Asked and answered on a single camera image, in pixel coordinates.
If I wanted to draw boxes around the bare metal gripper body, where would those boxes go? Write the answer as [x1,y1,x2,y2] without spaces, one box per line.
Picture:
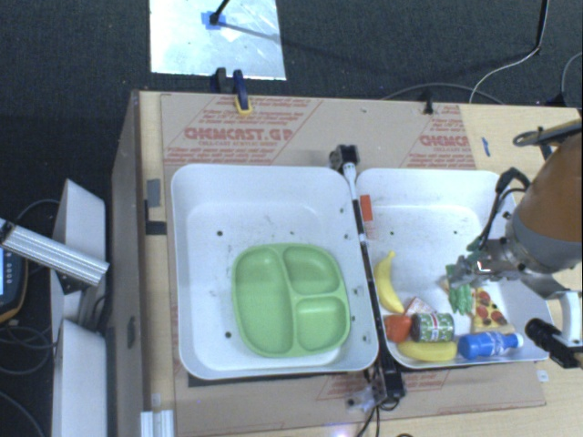
[457,239,532,285]

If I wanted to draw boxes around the green asparagus bunch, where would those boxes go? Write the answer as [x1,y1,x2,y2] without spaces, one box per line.
[447,283,474,316]

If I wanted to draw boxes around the pizza slice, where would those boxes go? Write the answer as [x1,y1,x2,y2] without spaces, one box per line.
[470,288,517,335]

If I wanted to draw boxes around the red and white carton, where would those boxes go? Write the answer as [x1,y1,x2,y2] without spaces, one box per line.
[404,296,439,318]

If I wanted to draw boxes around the green can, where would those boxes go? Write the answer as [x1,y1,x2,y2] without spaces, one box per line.
[411,311,456,343]

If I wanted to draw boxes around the white plastic tray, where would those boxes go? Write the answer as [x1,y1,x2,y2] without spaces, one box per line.
[354,168,555,371]
[170,163,381,381]

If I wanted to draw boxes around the blue bottle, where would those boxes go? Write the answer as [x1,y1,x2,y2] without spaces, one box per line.
[457,330,526,361]

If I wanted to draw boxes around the yellow banana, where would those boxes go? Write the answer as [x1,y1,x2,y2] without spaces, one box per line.
[373,249,406,315]
[397,339,459,363]

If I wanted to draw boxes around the orange toy pepper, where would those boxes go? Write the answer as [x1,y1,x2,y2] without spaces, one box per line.
[384,314,414,343]

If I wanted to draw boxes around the thin black and white rod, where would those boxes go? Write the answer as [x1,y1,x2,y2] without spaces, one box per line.
[343,161,394,381]

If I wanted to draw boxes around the green divided plate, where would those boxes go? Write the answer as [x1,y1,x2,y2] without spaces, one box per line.
[231,242,353,360]

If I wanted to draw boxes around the brown cardboard board, red print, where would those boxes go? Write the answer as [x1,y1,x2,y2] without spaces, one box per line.
[159,92,547,421]

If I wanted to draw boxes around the black cylinder on white bracket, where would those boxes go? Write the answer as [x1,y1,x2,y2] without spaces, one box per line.
[524,290,583,369]

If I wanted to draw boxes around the black block with thin wires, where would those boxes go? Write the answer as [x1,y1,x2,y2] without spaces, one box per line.
[330,144,363,170]
[380,365,407,402]

